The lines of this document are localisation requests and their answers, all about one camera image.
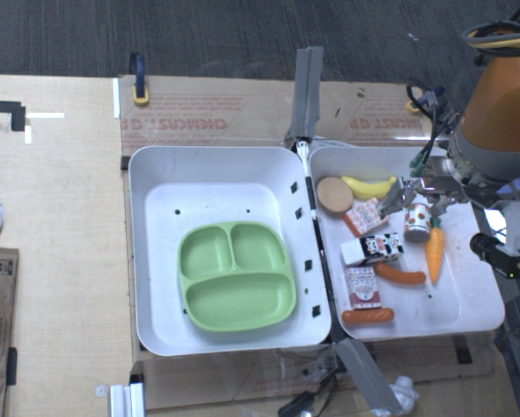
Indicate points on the white crumpled wad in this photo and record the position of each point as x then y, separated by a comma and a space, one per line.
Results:
405, 393

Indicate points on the red and white carton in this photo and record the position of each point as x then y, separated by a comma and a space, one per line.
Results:
363, 288

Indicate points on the white can with orange print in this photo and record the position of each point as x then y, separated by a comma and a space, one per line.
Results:
416, 226

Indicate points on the black and white milk carton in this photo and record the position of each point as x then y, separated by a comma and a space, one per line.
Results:
372, 249

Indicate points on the green divided plate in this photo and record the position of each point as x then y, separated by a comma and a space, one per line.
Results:
238, 295

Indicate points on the orange sausage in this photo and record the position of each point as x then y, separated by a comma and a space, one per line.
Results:
400, 275

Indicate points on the black cylinder on white bracket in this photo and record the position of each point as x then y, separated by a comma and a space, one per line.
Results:
489, 250

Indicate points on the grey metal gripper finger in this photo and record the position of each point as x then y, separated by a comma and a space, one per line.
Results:
396, 198
441, 204

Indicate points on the white plastic tray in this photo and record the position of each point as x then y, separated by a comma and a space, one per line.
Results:
164, 267
463, 293

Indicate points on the brown cardboard board red print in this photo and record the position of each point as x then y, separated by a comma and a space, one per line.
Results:
259, 111

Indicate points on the tan round biscuit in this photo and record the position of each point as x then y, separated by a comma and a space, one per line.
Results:
334, 194

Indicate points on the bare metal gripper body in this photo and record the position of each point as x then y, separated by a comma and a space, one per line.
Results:
448, 180

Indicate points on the yellow banana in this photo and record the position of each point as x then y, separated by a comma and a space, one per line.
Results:
368, 187

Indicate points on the orange bread roll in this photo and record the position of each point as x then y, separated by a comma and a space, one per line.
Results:
367, 316

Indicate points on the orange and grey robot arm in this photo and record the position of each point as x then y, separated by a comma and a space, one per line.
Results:
498, 102

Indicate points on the orange and white carton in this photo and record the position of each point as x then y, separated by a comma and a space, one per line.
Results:
364, 217

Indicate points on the orange carrot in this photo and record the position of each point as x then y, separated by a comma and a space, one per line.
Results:
434, 250

